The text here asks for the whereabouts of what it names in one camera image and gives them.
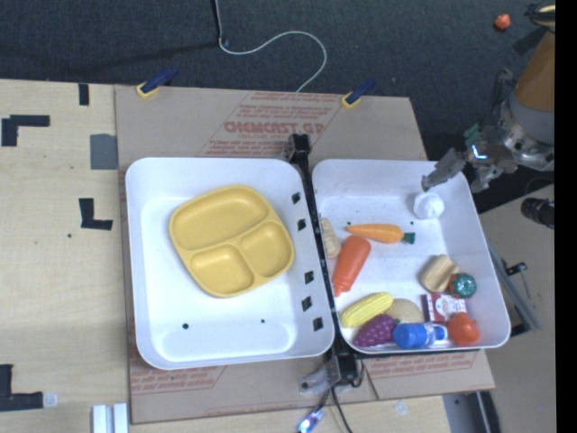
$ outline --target red tomato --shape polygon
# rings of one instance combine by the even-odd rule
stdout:
[[[479,340],[477,321],[471,319],[467,313],[455,314],[447,324],[449,337],[457,345],[469,345]]]

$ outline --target white tray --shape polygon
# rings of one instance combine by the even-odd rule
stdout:
[[[272,205],[295,246],[276,279],[233,298],[200,289],[170,238],[180,204],[243,184]],[[146,158],[126,173],[136,343],[160,369],[270,361],[324,353],[334,325],[298,171],[274,159]],[[293,196],[299,194],[295,203]],[[304,220],[304,228],[299,221]]]
[[[348,236],[347,224],[392,223],[404,232],[415,232],[414,244],[383,244],[371,241],[371,253],[350,291],[335,298],[337,312],[373,292],[386,291],[393,298],[410,299],[421,307],[427,293],[418,277],[435,255],[445,253],[477,282],[477,291],[466,300],[467,312],[477,320],[481,339],[474,346],[448,341],[422,350],[402,350],[393,343],[371,350],[355,348],[355,330],[341,328],[344,339],[367,354],[419,353],[488,348],[503,345],[510,333],[505,302],[493,268],[472,195],[464,175],[430,189],[444,202],[444,213],[436,219],[419,219],[413,213],[413,198],[422,191],[424,175],[435,169],[431,161],[327,160],[313,169],[316,208],[327,217],[341,241]],[[332,274],[336,260],[328,261]]]

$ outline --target white cable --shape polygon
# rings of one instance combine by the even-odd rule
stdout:
[[[283,32],[280,33],[279,35],[275,35],[274,37],[272,37],[270,40],[264,42],[261,46],[253,49],[253,50],[248,50],[248,51],[230,51],[228,50],[224,45],[223,45],[223,37],[222,37],[222,31],[221,31],[221,18],[220,18],[220,8],[219,8],[219,4],[218,4],[218,0],[215,0],[215,10],[216,10],[216,19],[218,22],[218,30],[219,33],[218,34],[218,46],[220,47],[220,49],[222,51],[224,51],[227,54],[232,54],[235,56],[244,56],[247,54],[253,54],[257,51],[262,50],[264,47],[266,47],[267,45],[273,43],[274,41],[276,41],[277,39],[279,39],[280,37],[284,37],[285,35],[305,35],[306,37],[309,37],[311,39],[313,39],[318,46],[321,47],[321,50],[323,51],[323,63],[321,64],[321,67],[318,69],[318,71],[315,73],[315,75],[313,75],[313,77],[311,77],[309,80],[307,80],[304,84],[302,84],[298,89],[297,92],[301,91],[304,87],[306,87],[310,82],[312,82],[316,77],[318,77],[318,75],[323,71],[323,69],[325,68],[326,65],[326,48],[325,45],[323,45],[323,43],[317,39],[317,37],[315,37],[313,34],[308,33],[308,32],[303,32],[303,31],[287,31],[287,32]]]

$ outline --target yellow plate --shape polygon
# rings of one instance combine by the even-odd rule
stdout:
[[[294,245],[269,202],[247,186],[227,186],[191,199],[170,217],[170,239],[207,293],[234,297],[280,276]]]

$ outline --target dark fabric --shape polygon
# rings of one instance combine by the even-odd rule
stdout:
[[[409,97],[427,155],[462,149],[463,132],[490,106],[498,72],[519,76],[542,36],[528,6],[554,0],[218,0],[232,51],[285,31],[326,47],[323,72],[303,91]],[[512,24],[493,26],[499,14]],[[211,0],[0,0],[0,78],[138,84],[178,68],[177,87],[295,91],[323,53],[305,36],[283,37],[249,56],[216,43]],[[524,169],[476,196],[480,212],[553,177]]]

